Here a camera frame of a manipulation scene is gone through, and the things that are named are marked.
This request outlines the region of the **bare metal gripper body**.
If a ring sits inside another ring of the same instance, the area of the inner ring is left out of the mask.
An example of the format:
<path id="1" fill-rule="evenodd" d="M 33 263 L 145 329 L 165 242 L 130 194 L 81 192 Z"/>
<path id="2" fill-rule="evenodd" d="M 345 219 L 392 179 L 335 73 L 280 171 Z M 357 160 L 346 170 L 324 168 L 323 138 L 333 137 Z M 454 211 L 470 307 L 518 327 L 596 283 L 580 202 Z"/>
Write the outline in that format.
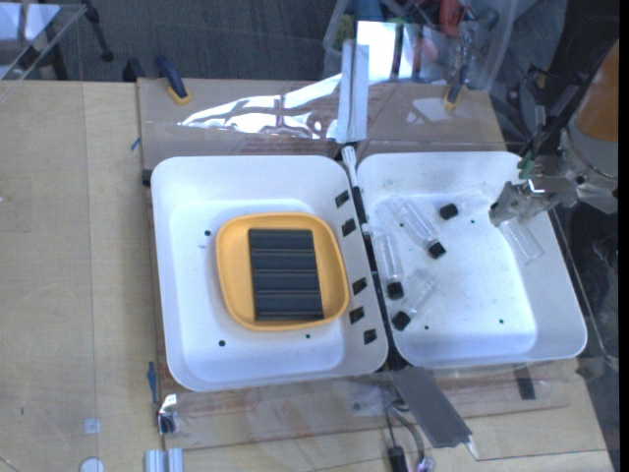
<path id="1" fill-rule="evenodd" d="M 527 179 L 528 196 L 537 210 L 577 203 L 576 184 L 564 176 L 532 175 Z"/>

